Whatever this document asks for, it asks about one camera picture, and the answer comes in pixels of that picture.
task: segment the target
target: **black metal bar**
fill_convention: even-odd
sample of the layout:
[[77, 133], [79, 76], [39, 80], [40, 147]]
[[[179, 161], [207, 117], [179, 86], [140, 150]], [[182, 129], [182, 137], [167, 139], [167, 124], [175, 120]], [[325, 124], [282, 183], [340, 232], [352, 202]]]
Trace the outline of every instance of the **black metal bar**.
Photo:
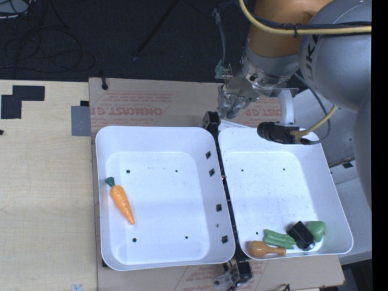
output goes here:
[[252, 278], [252, 270], [250, 268], [249, 262], [247, 261], [247, 257], [245, 253], [241, 250], [241, 246], [239, 243], [235, 216], [233, 213], [232, 202], [230, 200], [230, 193], [229, 193], [229, 189], [226, 181], [226, 175], [224, 171], [224, 163], [222, 162], [221, 149], [219, 147], [219, 142], [218, 142], [218, 126], [220, 125], [221, 120], [217, 112], [206, 112], [204, 118], [202, 119], [202, 123], [203, 123], [202, 126], [213, 135], [214, 141], [216, 144], [218, 163], [221, 169], [222, 183], [224, 184], [225, 196], [226, 196], [229, 215], [230, 215], [230, 222], [232, 223], [233, 235], [235, 237], [235, 242], [236, 242], [235, 259], [236, 259], [237, 268], [240, 275], [239, 281], [241, 283], [244, 283], [248, 281], [250, 278]]
[[145, 38], [145, 40], [143, 41], [143, 43], [138, 47], [138, 49], [136, 50], [136, 52], [133, 54], [133, 60], [136, 61], [138, 58], [139, 58], [139, 55], [140, 53], [143, 51], [144, 47], [146, 47], [146, 45], [148, 44], [148, 42], [150, 42], [150, 40], [152, 39], [153, 35], [158, 31], [158, 29], [160, 28], [160, 26], [162, 26], [163, 22], [169, 17], [169, 15], [171, 14], [172, 10], [176, 7], [176, 5], [178, 4], [179, 0], [174, 0], [170, 7], [168, 8], [168, 10], [166, 11], [166, 13], [163, 15], [163, 17], [158, 21], [158, 23], [155, 25], [155, 27], [153, 28], [153, 30], [150, 32], [150, 34]]

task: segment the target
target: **white plastic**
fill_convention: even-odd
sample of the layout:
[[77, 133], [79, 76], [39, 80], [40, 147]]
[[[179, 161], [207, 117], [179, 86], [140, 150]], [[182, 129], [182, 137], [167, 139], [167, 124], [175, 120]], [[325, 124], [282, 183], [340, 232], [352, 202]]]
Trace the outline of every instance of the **white plastic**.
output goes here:
[[[235, 240], [213, 136], [199, 127], [108, 126], [96, 136], [101, 252], [115, 270], [224, 263]], [[129, 224], [105, 183], [124, 188]]]
[[[314, 133], [307, 138], [318, 139]], [[264, 259], [352, 249], [353, 236], [321, 144], [278, 144], [260, 138], [256, 129], [231, 127], [220, 132], [219, 146], [244, 253], [249, 255], [251, 241], [263, 240], [264, 229], [285, 234], [298, 221], [324, 221], [326, 234], [308, 252], [295, 246], [285, 256], [268, 254]]]

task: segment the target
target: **yellow cable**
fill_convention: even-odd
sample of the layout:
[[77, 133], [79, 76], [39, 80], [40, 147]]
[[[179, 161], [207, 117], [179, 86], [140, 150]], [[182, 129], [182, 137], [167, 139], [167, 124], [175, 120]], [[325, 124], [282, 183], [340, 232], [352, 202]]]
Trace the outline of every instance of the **yellow cable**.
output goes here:
[[[264, 30], [265, 32], [275, 33], [277, 35], [294, 35], [295, 31], [286, 30], [284, 28], [272, 28], [257, 21], [248, 11], [244, 0], [238, 0], [242, 12], [245, 17], [257, 28]], [[362, 27], [349, 27], [349, 28], [328, 28], [328, 29], [299, 29], [299, 35], [337, 35], [345, 33], [367, 33], [372, 32], [372, 26]]]
[[315, 123], [313, 126], [311, 126], [308, 129], [305, 130], [292, 130], [290, 132], [290, 135], [295, 136], [296, 138], [302, 138], [303, 136], [308, 135], [313, 130], [317, 129], [319, 126], [321, 126], [323, 123], [325, 123], [334, 113], [334, 111], [337, 109], [335, 105], [330, 109], [330, 111], [325, 115], [322, 119], [320, 119], [317, 123]]

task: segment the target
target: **orange carrot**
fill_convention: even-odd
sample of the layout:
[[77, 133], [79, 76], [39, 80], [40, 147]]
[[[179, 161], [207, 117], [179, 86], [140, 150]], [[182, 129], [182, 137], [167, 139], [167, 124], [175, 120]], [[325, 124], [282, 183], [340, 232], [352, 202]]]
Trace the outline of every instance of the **orange carrot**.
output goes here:
[[112, 197], [116, 207], [120, 210], [122, 215], [125, 216], [128, 222], [134, 225], [135, 219], [133, 219], [131, 206], [129, 205], [129, 201], [124, 189], [121, 186], [117, 186], [115, 184], [115, 179], [113, 177], [107, 178], [105, 182], [111, 187], [110, 196]]

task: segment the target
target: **plastic container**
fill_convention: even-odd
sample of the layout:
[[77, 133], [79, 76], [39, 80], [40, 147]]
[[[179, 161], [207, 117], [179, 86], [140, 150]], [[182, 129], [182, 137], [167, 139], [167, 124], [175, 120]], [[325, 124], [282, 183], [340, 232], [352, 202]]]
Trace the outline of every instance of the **plastic container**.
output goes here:
[[[318, 140], [309, 133], [310, 140]], [[349, 252], [353, 236], [338, 197], [321, 144], [278, 144], [260, 138], [253, 128], [227, 128], [219, 146], [241, 248], [248, 256], [251, 241], [263, 230], [286, 234], [298, 221], [324, 221], [326, 232], [308, 252], [295, 246], [284, 256]]]
[[[101, 252], [115, 270], [224, 263], [235, 251], [213, 136], [199, 127], [108, 126], [96, 136]], [[115, 207], [114, 177], [135, 224]]]

